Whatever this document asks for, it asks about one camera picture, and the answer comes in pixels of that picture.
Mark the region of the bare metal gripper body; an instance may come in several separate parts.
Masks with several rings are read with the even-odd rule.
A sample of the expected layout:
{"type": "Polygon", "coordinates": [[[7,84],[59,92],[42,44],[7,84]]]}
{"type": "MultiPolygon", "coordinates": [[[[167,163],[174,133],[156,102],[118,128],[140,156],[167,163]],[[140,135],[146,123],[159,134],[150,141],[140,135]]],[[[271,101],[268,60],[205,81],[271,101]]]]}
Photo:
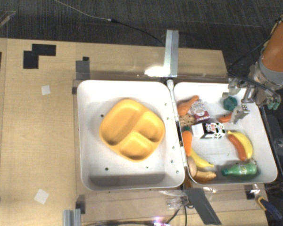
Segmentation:
{"type": "Polygon", "coordinates": [[[246,91],[242,98],[243,103],[255,103],[258,107],[267,105],[268,107],[278,107],[281,103],[281,96],[276,92],[281,88],[271,82],[261,71],[258,64],[250,67],[246,82],[246,91]]]}

